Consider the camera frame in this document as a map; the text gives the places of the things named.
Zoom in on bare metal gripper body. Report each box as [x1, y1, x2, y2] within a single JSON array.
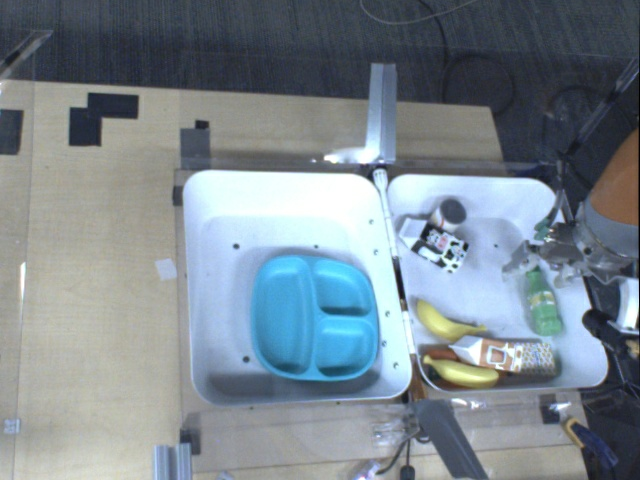
[[527, 220, 629, 285]]

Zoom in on green plastic bottle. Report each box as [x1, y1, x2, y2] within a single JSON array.
[[524, 266, 564, 338]]

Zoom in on white plastic tray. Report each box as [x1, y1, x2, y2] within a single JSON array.
[[181, 169, 414, 409], [386, 173, 611, 394]]

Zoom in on black and white cow carton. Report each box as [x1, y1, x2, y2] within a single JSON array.
[[396, 215, 471, 276]]

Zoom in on white can with black lid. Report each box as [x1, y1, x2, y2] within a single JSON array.
[[430, 197, 468, 234]]

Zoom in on orange and white carton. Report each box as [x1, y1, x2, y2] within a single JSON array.
[[448, 334, 558, 377]]

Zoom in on yellow banana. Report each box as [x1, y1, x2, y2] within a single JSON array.
[[421, 353, 501, 390], [415, 298, 488, 342]]

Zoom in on blue divided plate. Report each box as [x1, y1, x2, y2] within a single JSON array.
[[249, 254, 380, 383]]

